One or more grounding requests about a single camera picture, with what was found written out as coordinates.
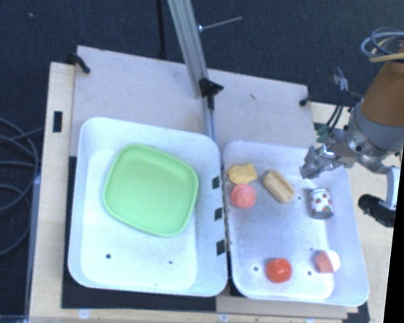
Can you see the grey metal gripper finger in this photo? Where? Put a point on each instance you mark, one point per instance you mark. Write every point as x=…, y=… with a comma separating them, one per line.
x=325, y=167
x=310, y=162

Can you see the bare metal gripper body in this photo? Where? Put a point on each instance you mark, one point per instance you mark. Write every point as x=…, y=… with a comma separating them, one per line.
x=353, y=152

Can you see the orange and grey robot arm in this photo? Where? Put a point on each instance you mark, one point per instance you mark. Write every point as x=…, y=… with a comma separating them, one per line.
x=385, y=95

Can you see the white can with red print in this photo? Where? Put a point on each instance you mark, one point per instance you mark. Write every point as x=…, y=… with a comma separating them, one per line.
x=321, y=204

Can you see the tan bread roll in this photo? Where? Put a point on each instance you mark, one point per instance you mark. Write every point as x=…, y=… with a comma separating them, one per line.
x=278, y=187

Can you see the yellow biscuit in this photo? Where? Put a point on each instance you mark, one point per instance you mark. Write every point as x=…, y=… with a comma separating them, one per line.
x=242, y=174

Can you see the white plastic tray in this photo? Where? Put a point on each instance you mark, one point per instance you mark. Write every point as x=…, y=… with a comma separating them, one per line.
x=131, y=258
x=281, y=232

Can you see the orange and white sushi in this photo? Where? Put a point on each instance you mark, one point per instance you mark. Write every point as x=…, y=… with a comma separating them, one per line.
x=326, y=261

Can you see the thin black and white rod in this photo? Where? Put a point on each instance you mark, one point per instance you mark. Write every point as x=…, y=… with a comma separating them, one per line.
x=210, y=121

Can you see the orange tomato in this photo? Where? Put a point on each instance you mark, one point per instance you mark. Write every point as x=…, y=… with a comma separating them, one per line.
x=279, y=270

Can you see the black block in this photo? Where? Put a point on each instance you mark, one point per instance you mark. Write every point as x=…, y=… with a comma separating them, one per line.
x=209, y=87

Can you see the green plate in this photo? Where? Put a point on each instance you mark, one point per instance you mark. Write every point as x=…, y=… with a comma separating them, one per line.
x=151, y=189

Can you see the pale wood board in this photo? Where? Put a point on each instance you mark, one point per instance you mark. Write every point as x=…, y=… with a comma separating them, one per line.
x=141, y=91

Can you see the black cylinder on white bracket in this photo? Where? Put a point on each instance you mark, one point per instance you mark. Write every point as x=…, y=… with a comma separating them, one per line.
x=378, y=210

